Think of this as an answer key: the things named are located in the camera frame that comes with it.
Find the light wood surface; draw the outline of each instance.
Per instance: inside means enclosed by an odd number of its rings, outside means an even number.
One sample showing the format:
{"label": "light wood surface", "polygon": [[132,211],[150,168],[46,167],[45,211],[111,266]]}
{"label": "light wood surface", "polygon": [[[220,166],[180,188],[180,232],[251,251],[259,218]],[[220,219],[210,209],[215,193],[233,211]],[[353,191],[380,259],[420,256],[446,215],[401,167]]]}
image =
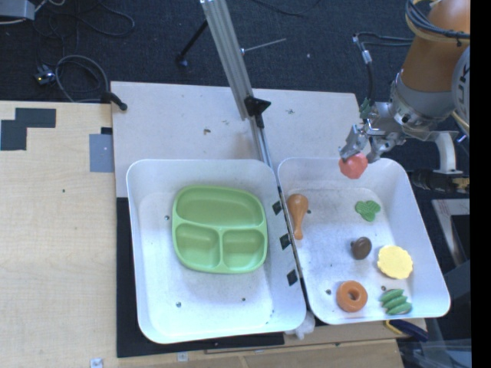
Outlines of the light wood surface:
{"label": "light wood surface", "polygon": [[91,172],[89,135],[111,127],[109,104],[0,102],[55,108],[55,128],[28,128],[27,149],[0,151],[0,357],[2,366],[402,366],[382,323],[324,326],[264,350],[116,356],[116,191]]}

